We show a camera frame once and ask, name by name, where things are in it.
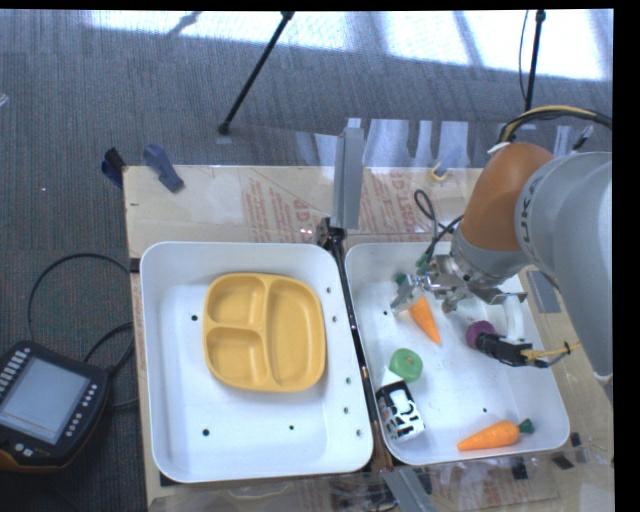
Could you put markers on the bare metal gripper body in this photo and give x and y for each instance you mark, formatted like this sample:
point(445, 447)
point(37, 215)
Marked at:
point(447, 277)

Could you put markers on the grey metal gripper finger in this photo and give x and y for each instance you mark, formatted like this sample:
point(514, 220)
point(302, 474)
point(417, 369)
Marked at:
point(452, 301)
point(407, 290)

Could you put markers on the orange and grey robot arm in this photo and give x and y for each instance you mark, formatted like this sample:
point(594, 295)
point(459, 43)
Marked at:
point(560, 210)

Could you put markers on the orange carrot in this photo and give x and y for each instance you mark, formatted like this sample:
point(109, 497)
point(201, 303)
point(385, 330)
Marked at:
point(492, 436)
point(426, 317)

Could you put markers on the purple round toy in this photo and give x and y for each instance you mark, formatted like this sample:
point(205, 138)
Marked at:
point(476, 330)

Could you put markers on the green doughnut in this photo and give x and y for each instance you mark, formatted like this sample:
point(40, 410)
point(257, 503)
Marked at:
point(402, 369)

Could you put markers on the white plastic tray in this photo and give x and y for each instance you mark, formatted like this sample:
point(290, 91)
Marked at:
point(465, 395)
point(240, 435)

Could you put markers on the yellow divided plate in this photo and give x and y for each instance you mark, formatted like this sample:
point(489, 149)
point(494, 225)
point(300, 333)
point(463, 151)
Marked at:
point(295, 330)

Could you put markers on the black and white carton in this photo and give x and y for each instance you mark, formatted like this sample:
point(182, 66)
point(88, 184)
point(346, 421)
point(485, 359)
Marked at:
point(400, 410)

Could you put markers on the brown cardboard board red print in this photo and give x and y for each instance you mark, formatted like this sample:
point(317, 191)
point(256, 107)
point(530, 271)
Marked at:
point(280, 205)

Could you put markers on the black stand leg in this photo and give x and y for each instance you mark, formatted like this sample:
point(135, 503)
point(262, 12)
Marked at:
point(533, 60)
point(255, 72)

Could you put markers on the black cylinder on white bracket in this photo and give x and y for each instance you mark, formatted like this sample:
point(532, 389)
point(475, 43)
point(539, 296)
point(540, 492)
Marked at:
point(502, 348)

